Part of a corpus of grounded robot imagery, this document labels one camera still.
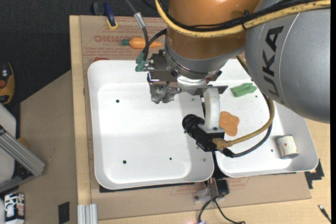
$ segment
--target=yellow and black object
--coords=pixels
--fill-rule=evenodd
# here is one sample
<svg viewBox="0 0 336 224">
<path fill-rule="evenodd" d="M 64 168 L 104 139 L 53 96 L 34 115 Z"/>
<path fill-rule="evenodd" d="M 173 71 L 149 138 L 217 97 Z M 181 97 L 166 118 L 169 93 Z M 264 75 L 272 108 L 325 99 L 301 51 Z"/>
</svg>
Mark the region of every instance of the yellow and black object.
<svg viewBox="0 0 336 224">
<path fill-rule="evenodd" d="M 0 63 L 0 103 L 9 104 L 14 95 L 15 79 L 9 62 Z"/>
</svg>

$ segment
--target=toy carrot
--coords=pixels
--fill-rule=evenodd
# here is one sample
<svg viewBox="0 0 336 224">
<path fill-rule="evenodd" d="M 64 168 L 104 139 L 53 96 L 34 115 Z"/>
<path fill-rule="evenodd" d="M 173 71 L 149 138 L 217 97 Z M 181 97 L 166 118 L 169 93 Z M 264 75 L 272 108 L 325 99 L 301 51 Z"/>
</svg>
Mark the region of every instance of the toy carrot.
<svg viewBox="0 0 336 224">
<path fill-rule="evenodd" d="M 145 39 L 142 37 L 132 37 L 131 40 L 123 39 L 122 45 L 127 46 L 130 45 L 134 49 L 143 49 L 146 45 Z M 150 48 L 162 46 L 161 42 L 153 41 L 151 43 Z"/>
</svg>

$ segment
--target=black pen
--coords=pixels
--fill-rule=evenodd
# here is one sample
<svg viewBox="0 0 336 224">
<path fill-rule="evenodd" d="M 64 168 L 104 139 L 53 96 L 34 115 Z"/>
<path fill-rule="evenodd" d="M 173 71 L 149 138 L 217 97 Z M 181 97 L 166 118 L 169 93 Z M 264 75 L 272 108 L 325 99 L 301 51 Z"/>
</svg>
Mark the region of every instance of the black pen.
<svg viewBox="0 0 336 224">
<path fill-rule="evenodd" d="M 320 208 L 321 212 L 324 214 L 324 216 L 325 216 L 325 217 L 330 221 L 330 223 L 331 223 L 331 219 L 330 219 L 330 217 L 328 216 L 326 210 L 325 210 L 321 205 L 319 205 L 319 208 Z"/>
</svg>

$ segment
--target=can with label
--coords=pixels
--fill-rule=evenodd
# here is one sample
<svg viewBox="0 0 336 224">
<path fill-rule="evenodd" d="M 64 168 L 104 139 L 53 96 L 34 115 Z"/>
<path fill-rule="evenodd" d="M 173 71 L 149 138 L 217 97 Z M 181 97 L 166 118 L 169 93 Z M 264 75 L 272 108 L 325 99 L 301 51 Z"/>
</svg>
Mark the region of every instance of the can with label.
<svg viewBox="0 0 336 224">
<path fill-rule="evenodd" d="M 294 158 L 299 155 L 294 137 L 290 134 L 277 138 L 277 144 L 280 150 L 281 158 Z"/>
</svg>

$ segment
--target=wooden table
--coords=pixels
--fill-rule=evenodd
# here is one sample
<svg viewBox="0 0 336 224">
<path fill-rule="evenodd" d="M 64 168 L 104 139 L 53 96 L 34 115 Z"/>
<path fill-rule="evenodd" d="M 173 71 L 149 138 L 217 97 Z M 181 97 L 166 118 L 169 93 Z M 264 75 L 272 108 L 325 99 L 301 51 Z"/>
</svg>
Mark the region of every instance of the wooden table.
<svg viewBox="0 0 336 224">
<path fill-rule="evenodd" d="M 72 63 L 73 107 L 75 119 L 77 191 L 78 204 L 91 204 L 89 161 L 87 148 L 86 108 L 83 93 L 84 80 L 82 68 L 80 16 L 70 17 L 70 42 Z M 328 223 L 318 205 L 322 205 L 331 216 L 331 165 L 330 165 L 330 125 L 308 120 L 319 158 L 324 171 L 322 180 L 313 182 L 311 199 L 277 202 L 273 204 L 250 205 L 225 208 L 224 213 L 232 220 L 253 223 Z M 162 215 L 111 219 L 99 221 L 100 224 L 135 223 L 197 223 L 198 211 L 170 213 Z M 202 218 L 208 224 L 228 223 L 217 209 L 204 211 Z"/>
</svg>

